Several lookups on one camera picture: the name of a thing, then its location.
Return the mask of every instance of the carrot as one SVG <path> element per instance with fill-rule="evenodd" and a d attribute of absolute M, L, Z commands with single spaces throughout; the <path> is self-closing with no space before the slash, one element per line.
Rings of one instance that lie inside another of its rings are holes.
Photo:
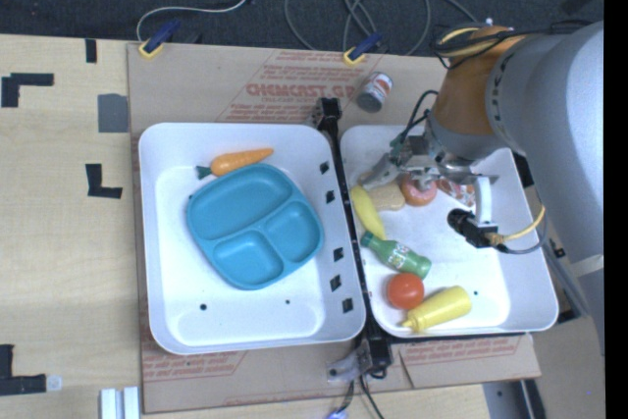
<path fill-rule="evenodd" d="M 212 161 L 212 164 L 209 168 L 197 166 L 196 171 L 200 179 L 207 177 L 208 175 L 215 175 L 216 177 L 220 177 L 221 175 L 232 172 L 237 168 L 242 168 L 244 166 L 248 166 L 249 164 L 258 163 L 259 161 L 266 159 L 273 152 L 274 149 L 268 147 L 221 154 Z"/>

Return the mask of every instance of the soda can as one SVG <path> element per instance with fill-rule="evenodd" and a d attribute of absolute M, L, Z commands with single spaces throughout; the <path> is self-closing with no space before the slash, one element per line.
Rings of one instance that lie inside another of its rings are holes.
<path fill-rule="evenodd" d="M 362 84 L 355 102 L 366 112 L 379 112 L 392 89 L 393 80 L 389 76 L 374 72 Z"/>

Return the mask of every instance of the green bottle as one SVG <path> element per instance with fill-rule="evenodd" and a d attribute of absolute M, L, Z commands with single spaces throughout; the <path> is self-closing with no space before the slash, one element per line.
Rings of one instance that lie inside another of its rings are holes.
<path fill-rule="evenodd" d="M 403 273 L 415 274 L 422 280 L 425 280 L 432 267 L 429 258 L 416 254 L 407 246 L 392 239 L 379 239 L 366 232 L 360 239 L 360 244 L 371 248 L 387 266 Z"/>

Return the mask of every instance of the robotic arm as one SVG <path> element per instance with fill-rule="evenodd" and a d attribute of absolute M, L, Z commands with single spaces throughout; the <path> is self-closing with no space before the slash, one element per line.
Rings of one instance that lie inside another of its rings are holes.
<path fill-rule="evenodd" d="M 482 205 L 448 220 L 488 246 L 490 175 L 474 166 L 503 147 L 525 156 L 571 264 L 584 266 L 580 285 L 603 353 L 603 24 L 541 33 L 462 27 L 435 49 L 450 65 L 424 133 L 409 134 L 412 119 L 364 185 L 402 172 L 419 188 L 438 178 L 472 183 Z"/>

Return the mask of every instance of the light wood surface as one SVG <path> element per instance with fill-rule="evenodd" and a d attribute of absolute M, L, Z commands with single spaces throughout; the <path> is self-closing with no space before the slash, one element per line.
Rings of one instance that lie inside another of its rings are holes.
<path fill-rule="evenodd" d="M 100 133 L 97 96 L 128 95 L 123 41 L 0 35 L 0 76 L 52 73 L 0 108 L 0 343 L 14 344 L 14 375 L 63 379 L 60 391 L 0 396 L 0 418 L 96 418 L 99 391 L 140 386 L 131 139 Z M 85 164 L 121 199 L 88 197 Z M 482 386 L 377 393 L 387 419 L 486 419 Z M 216 408 L 167 418 L 325 418 L 341 400 Z M 375 417 L 357 396 L 351 418 Z"/>

